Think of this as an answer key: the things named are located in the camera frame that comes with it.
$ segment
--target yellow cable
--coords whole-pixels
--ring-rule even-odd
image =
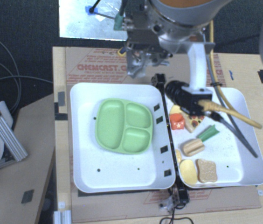
[[[210,42],[214,42],[214,21],[212,20],[209,24],[209,40]],[[214,76],[214,79],[215,79],[215,82],[218,82],[218,79],[217,79],[217,75],[216,75],[216,72],[215,72],[215,63],[214,63],[214,52],[213,50],[211,50],[210,54],[209,54],[209,60],[210,60],[210,65],[211,65],[211,70],[212,70],[212,73],[213,73],[213,76]],[[230,102],[227,100],[227,98],[225,97],[224,93],[221,91],[221,87],[220,86],[217,86],[218,88],[218,92],[221,96],[221,98],[224,100],[224,102],[226,103],[226,105],[229,107],[229,109],[217,104],[217,103],[214,103],[210,100],[207,100],[208,103],[206,104],[205,100],[204,101],[201,101],[201,103],[203,103],[203,106],[205,111],[222,111],[222,112],[225,112],[227,114],[230,114],[230,115],[233,115],[239,119],[241,119],[242,121],[244,121],[245,123],[249,124],[249,125],[252,125],[256,128],[259,128],[261,129],[262,128],[262,125],[260,125],[259,123],[249,119],[248,117],[238,113],[235,108],[230,104]]]
[[[262,128],[262,125],[260,125],[259,123],[257,123],[256,121],[253,121],[251,119],[249,119],[248,117],[245,117],[244,115],[238,113],[237,111],[234,111],[234,110],[230,110],[230,109],[227,109],[211,100],[208,100],[208,99],[202,99],[202,100],[199,100],[198,101],[198,105],[202,106],[203,107],[203,111],[221,111],[221,112],[224,112],[224,113],[227,113],[227,114],[230,114],[234,117],[237,117],[239,119],[241,119],[243,122],[249,124],[249,125],[252,125],[258,129],[261,129]]]

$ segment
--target green plate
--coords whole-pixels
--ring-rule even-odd
[[[117,153],[140,154],[152,139],[152,115],[139,103],[105,99],[97,113],[95,137],[100,146]]]

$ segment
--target black floor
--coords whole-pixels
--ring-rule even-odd
[[[137,9],[142,1],[130,0],[129,9]],[[0,0],[0,41],[13,54],[21,75],[52,81],[53,46],[122,46],[121,42],[60,38],[58,8],[58,0]],[[215,18],[215,52],[258,54],[262,22],[263,0],[231,2]],[[10,56],[1,46],[0,63],[15,73]],[[0,77],[7,75],[0,67]],[[22,79],[19,108],[52,92],[52,84]],[[16,101],[16,95],[16,86],[12,79],[0,81],[0,100],[5,100],[11,107]],[[49,199],[52,198],[52,186],[48,189]],[[51,207],[44,211],[40,223],[50,223],[51,218],[46,218],[52,212]]]

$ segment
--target green connector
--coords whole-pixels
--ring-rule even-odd
[[[208,140],[212,136],[215,136],[219,131],[216,130],[215,125],[212,125],[210,128],[205,130],[203,133],[201,133],[198,138],[202,140],[202,142]]]
[[[114,30],[115,31],[122,31],[122,23],[123,23],[123,16],[117,13],[114,22]]]

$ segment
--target white plastic container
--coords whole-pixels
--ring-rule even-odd
[[[95,138],[100,103],[107,98],[145,105],[152,113],[153,135],[142,154],[119,154]],[[160,92],[151,85],[79,83],[70,91],[74,181],[83,192],[167,189],[175,171]]]
[[[213,88],[208,88],[213,91],[212,101],[219,104],[219,100]],[[222,88],[223,93],[227,97],[232,106],[241,114],[249,117],[249,111],[241,92],[234,88]],[[170,112],[173,103],[167,99],[167,108]],[[224,119],[231,123],[228,116],[220,113]],[[243,121],[234,118],[239,129],[258,154],[255,158],[247,148],[230,132],[223,124],[215,122],[212,119],[205,117],[201,124],[194,130],[193,133],[184,130],[172,130],[172,137],[175,148],[181,151],[182,159],[191,159],[196,167],[197,159],[205,159],[216,163],[216,171],[218,180],[214,183],[197,182],[194,185],[186,184],[191,188],[214,188],[227,186],[247,186],[263,184],[263,157],[258,145],[254,128]],[[220,131],[217,135],[204,142],[205,149],[191,157],[186,157],[182,152],[183,144],[197,138],[208,127],[215,124],[215,128]]]

